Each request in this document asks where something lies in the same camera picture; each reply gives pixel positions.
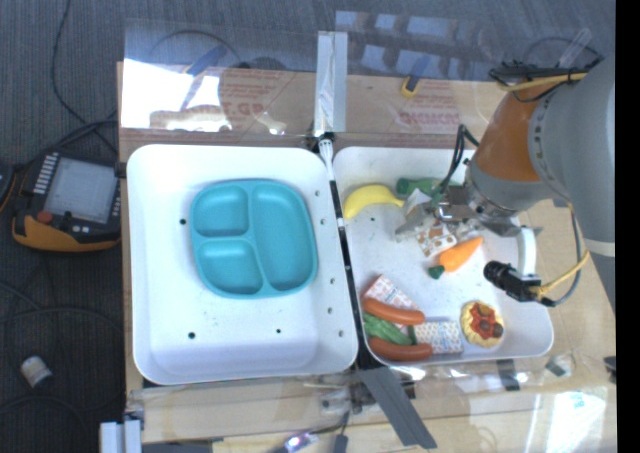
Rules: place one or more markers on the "white and orange patterned carton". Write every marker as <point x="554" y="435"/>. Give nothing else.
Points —
<point x="387" y="291"/>
<point x="436" y="240"/>
<point x="442" y="337"/>

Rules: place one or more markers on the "green pea pod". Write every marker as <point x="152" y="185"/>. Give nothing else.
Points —
<point x="386" y="330"/>

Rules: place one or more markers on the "orange sausage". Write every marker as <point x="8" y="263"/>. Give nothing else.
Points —
<point x="392" y="312"/>
<point x="400" y="350"/>

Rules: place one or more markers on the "orange carrot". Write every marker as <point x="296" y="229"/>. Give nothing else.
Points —
<point x="460" y="253"/>

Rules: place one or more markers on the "yellow round pizza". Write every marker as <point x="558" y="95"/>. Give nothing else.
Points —
<point x="481" y="325"/>

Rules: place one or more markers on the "blue divided plate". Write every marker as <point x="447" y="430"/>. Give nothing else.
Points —
<point x="277" y="236"/>

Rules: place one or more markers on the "green toy vegetable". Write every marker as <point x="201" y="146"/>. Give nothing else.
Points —
<point x="417" y="185"/>

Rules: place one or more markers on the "brown cardboard board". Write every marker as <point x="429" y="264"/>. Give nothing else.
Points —
<point x="380" y="106"/>

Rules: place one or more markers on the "yellow banana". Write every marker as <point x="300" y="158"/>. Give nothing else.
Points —
<point x="367" y="196"/>

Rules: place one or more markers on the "black cylinder on white bracket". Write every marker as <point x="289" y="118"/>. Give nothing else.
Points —
<point x="515" y="281"/>

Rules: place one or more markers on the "small grey can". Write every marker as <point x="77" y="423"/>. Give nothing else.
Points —
<point x="36" y="371"/>

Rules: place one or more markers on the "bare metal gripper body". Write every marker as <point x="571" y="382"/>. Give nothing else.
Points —
<point x="462" y="203"/>

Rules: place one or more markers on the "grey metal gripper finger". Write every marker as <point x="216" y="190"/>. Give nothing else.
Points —
<point x="412" y="227"/>
<point x="418" y="202"/>

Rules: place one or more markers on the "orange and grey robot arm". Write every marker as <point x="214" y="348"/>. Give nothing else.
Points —
<point x="560" y="141"/>

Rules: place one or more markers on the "white plastic tray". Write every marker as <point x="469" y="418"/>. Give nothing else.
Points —
<point x="400" y="261"/>
<point x="165" y="261"/>

